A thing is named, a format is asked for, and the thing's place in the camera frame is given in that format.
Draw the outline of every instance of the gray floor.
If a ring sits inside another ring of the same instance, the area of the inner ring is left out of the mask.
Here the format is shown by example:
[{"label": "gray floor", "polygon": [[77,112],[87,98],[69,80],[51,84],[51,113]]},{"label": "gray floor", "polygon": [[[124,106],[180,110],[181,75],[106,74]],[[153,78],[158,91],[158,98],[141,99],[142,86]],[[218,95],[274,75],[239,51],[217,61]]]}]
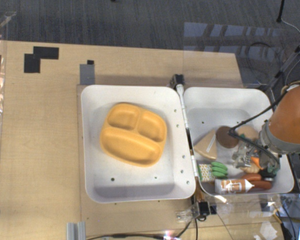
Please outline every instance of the gray floor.
[{"label": "gray floor", "polygon": [[[187,22],[284,29],[299,41],[294,28],[275,21],[279,6],[280,0],[0,0],[0,16],[17,12],[11,40],[183,50]],[[300,30],[300,0],[285,0],[282,17]],[[300,79],[300,63],[288,77]]]}]

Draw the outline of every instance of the brown sausage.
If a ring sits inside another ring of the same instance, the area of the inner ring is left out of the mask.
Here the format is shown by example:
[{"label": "brown sausage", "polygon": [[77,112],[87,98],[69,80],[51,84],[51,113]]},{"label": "brown sausage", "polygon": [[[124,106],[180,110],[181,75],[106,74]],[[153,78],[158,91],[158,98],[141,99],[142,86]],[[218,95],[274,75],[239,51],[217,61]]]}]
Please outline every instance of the brown sausage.
[{"label": "brown sausage", "polygon": [[257,180],[257,181],[255,181],[255,180],[251,180],[251,181],[249,181],[252,185],[254,185],[254,187],[253,187],[253,189],[255,189],[255,188],[259,188],[259,189],[264,189],[264,190],[269,190],[270,188],[272,188],[272,184],[271,184],[271,182],[269,182],[269,181],[265,181],[265,180]]},{"label": "brown sausage", "polygon": [[253,181],[255,181],[255,180],[261,180],[262,179],[262,176],[260,175],[260,174],[255,174],[255,173],[247,173],[247,174],[245,174],[245,175],[243,175],[242,177],[241,177],[241,179],[245,179],[245,180],[248,180],[249,182],[251,182],[252,180]]}]

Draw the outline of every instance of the white tray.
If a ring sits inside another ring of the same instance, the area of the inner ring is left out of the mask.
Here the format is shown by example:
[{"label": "white tray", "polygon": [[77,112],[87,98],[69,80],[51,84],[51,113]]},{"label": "white tray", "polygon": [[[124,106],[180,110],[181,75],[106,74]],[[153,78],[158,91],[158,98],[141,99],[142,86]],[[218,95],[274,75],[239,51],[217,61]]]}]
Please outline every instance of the white tray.
[{"label": "white tray", "polygon": [[[217,130],[220,126],[235,126],[243,120],[258,114],[270,105],[267,96],[255,89],[241,88],[213,88],[213,87],[191,87],[184,93],[186,114],[188,117],[192,142],[195,145],[212,129]],[[249,122],[258,132],[264,124],[264,120],[269,119],[272,111],[259,116]],[[244,173],[232,165],[232,154],[237,148],[227,149],[217,143],[217,161],[224,163],[228,167],[228,178],[237,179]],[[198,164],[211,163],[210,160],[195,153]],[[284,155],[280,158],[281,169],[274,178],[272,188],[264,191],[248,192],[245,195],[266,194],[266,193],[287,193],[293,189],[293,175]],[[202,188],[211,195],[218,195],[214,191],[214,185],[201,183]]]},{"label": "white tray", "polygon": [[[99,203],[185,199],[195,190],[192,162],[180,99],[167,87],[92,85],[81,95],[85,182],[89,197]],[[100,148],[100,132],[110,108],[131,103],[160,115],[167,141],[158,163],[138,167],[118,161]]]}]

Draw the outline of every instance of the wooden tabletop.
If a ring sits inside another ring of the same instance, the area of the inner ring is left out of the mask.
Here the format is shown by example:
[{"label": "wooden tabletop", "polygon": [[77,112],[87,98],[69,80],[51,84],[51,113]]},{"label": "wooden tabletop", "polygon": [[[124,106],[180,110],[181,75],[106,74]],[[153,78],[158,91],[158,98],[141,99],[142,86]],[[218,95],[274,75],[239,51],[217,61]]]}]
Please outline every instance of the wooden tabletop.
[{"label": "wooden tabletop", "polygon": [[[24,54],[32,54],[34,46],[58,47],[59,59],[42,59],[40,73],[24,73]],[[197,75],[208,85],[241,83],[232,54],[9,41],[0,240],[64,240],[66,224],[79,221],[86,222],[87,236],[184,227],[175,221],[175,212],[187,208],[189,200],[100,204],[81,193],[77,85],[80,64],[87,60],[95,62],[96,83],[102,84],[165,86],[176,73],[189,79]],[[279,224],[271,215],[264,216],[257,205],[255,211],[248,223],[229,222],[226,213],[211,215],[199,223],[199,239],[227,240],[233,234],[249,239],[249,230],[258,233],[264,226],[280,237]],[[244,208],[241,213],[249,218]],[[184,239],[193,239],[193,227]]]}]

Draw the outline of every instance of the orange divided plate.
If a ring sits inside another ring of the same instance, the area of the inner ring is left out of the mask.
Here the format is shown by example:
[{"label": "orange divided plate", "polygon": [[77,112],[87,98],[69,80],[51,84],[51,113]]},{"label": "orange divided plate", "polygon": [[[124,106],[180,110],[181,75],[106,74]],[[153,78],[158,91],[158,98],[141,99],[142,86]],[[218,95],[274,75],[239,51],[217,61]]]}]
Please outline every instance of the orange divided plate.
[{"label": "orange divided plate", "polygon": [[109,156],[140,167],[157,163],[163,153],[167,127],[159,115],[128,103],[119,103],[107,114],[100,145]]}]

